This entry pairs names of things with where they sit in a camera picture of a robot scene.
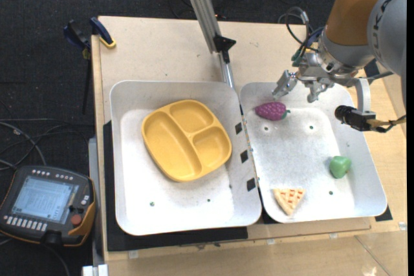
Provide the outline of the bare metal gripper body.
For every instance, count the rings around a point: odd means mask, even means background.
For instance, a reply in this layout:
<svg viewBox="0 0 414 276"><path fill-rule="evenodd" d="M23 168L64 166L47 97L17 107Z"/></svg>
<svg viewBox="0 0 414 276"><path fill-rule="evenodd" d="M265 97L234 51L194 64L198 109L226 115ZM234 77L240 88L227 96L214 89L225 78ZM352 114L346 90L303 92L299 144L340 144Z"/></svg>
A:
<svg viewBox="0 0 414 276"><path fill-rule="evenodd" d="M337 83L344 87L354 85L356 74L356 54L354 52L305 51L294 58L298 68L296 77L302 83L332 85Z"/></svg>

